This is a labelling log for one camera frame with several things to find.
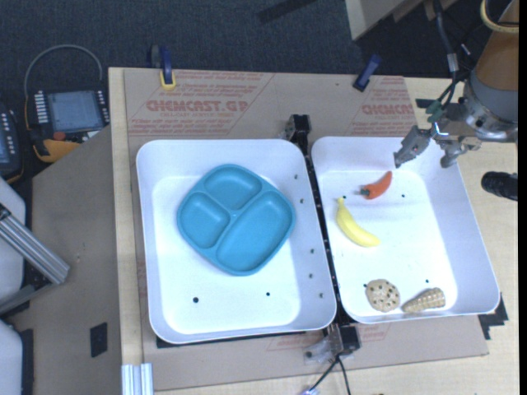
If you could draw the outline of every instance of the blue divided plate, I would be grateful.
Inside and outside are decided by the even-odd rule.
[[[177,212],[184,239],[221,270],[241,276],[271,260],[295,219],[293,205],[278,189],[234,164],[205,174]]]

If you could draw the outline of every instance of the yellow banana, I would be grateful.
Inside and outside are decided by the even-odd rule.
[[[339,197],[337,203],[337,224],[352,242],[363,247],[373,247],[380,244],[380,240],[376,236],[364,230],[355,222],[352,214],[344,205],[343,197]]]

